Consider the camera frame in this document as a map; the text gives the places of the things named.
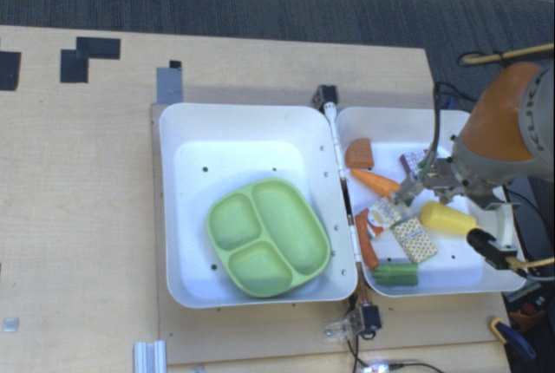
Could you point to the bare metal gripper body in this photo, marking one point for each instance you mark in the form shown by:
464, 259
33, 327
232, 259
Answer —
448, 180

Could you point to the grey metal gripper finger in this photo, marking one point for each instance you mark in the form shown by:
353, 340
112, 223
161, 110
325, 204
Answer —
417, 180
403, 191

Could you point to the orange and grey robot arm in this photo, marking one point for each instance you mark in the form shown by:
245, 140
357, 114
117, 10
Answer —
498, 124

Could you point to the purple packet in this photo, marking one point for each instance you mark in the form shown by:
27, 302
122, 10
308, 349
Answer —
409, 162

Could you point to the orange carrot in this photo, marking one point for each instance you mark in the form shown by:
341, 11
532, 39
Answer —
377, 182

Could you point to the white red yellow carton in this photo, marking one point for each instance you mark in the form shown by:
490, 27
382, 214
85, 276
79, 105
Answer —
383, 213

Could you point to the yellow patterned packet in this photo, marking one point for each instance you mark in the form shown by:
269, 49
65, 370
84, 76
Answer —
414, 239

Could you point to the orange biscuit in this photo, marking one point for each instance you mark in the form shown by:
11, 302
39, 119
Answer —
360, 153

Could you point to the orange sausage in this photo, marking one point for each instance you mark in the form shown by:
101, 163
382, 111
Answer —
366, 247

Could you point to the green toy vegetable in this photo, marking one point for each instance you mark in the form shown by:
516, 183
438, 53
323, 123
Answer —
394, 275

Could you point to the thin black and white rod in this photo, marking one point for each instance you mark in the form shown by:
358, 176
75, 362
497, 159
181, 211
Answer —
336, 141

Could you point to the white plastic tray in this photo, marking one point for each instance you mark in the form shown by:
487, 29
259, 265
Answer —
455, 271
243, 137

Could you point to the green divided plate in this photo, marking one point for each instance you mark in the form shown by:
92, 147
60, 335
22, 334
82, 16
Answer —
277, 224

